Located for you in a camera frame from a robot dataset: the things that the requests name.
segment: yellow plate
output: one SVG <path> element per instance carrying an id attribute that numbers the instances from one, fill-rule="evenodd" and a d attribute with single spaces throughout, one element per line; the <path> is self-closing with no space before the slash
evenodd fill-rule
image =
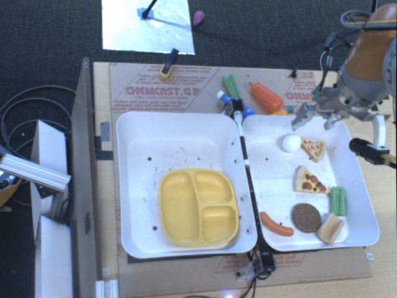
<path id="1" fill-rule="evenodd" d="M 170 171 L 161 178 L 158 197 L 161 225 L 176 245 L 219 245 L 237 234 L 236 196 L 219 171 Z"/>

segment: wooden table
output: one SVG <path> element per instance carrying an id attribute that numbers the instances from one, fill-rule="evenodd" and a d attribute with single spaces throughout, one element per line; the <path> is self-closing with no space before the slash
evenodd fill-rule
<path id="1" fill-rule="evenodd" d="M 100 133 L 101 123 L 110 118 L 110 63 L 94 64 L 94 102 L 96 116 L 96 133 Z M 277 74 L 276 70 L 268 70 L 268 74 Z M 317 82 L 321 79 L 321 72 L 313 72 Z M 332 85 L 336 75 L 330 74 L 327 85 Z M 380 106 L 380 113 L 392 114 L 391 101 L 385 101 Z M 349 118 L 344 121 L 351 137 L 373 140 L 372 125 Z M 396 130 L 389 120 L 386 123 L 386 144 L 396 154 Z M 103 150 L 113 150 L 112 141 L 102 142 Z M 396 171 L 386 166 L 374 166 L 359 158 L 359 165 L 367 186 L 368 193 L 375 211 L 380 228 L 379 241 L 366 248 L 372 277 L 362 279 L 345 279 L 338 281 L 311 282 L 304 284 L 290 284 L 285 286 L 263 287 L 258 282 L 255 297 L 392 297 L 397 292 L 397 235 L 396 235 Z M 112 160 L 100 160 L 98 169 L 98 212 L 102 267 L 110 271 L 110 279 L 118 278 L 116 220 L 114 193 L 114 168 Z M 209 297 L 239 297 L 243 289 L 218 292 L 204 292 L 198 295 Z M 185 297 L 179 294 L 164 297 Z"/>

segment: beige toy food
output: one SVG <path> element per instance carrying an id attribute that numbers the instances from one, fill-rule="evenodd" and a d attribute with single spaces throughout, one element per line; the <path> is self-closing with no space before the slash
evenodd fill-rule
<path id="1" fill-rule="evenodd" d="M 296 192 L 329 193 L 329 189 L 305 166 L 300 166 L 295 177 L 294 188 Z"/>
<path id="2" fill-rule="evenodd" d="M 301 147 L 314 162 L 319 162 L 321 159 L 323 159 L 326 151 L 324 142 L 312 142 L 311 140 L 307 139 L 302 140 Z"/>
<path id="3" fill-rule="evenodd" d="M 330 213 L 318 229 L 317 236 L 323 242 L 332 244 L 341 232 L 343 225 L 343 220 L 339 219 L 335 214 Z"/>

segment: white round object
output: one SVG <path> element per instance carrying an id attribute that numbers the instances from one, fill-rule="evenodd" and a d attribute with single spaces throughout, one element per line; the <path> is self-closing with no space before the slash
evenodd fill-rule
<path id="1" fill-rule="evenodd" d="M 286 152 L 295 152 L 299 150 L 301 143 L 302 139 L 299 135 L 290 133 L 289 135 L 284 136 L 282 146 Z"/>

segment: black floor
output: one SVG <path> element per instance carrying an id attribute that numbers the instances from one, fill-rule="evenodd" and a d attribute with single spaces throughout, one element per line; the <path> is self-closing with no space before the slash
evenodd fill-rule
<path id="1" fill-rule="evenodd" d="M 319 69 L 323 42 L 331 32 L 346 32 L 339 23 L 343 12 L 372 7 L 372 0 L 188 1 L 191 15 L 203 10 L 206 18 L 193 30 L 196 55 L 180 55 L 178 64 L 307 70 Z M 378 5 L 396 1 L 378 0 Z M 103 50 L 101 0 L 0 0 L 0 20 L 0 107 L 13 95 L 39 85 L 75 89 L 83 57 L 135 63 L 164 63 L 166 58 Z M 69 111 L 73 104 L 73 96 L 58 90 L 31 96 L 53 99 Z M 66 122 L 51 104 L 24 102 L 7 116 L 7 129 L 32 118 Z M 18 129 L 12 147 L 29 139 L 33 129 L 32 124 Z M 21 153 L 29 156 L 29 146 Z M 30 202 L 27 187 L 20 188 L 16 198 Z M 0 297 L 33 297 L 30 208 L 15 200 L 7 206 L 12 212 L 0 213 Z"/>

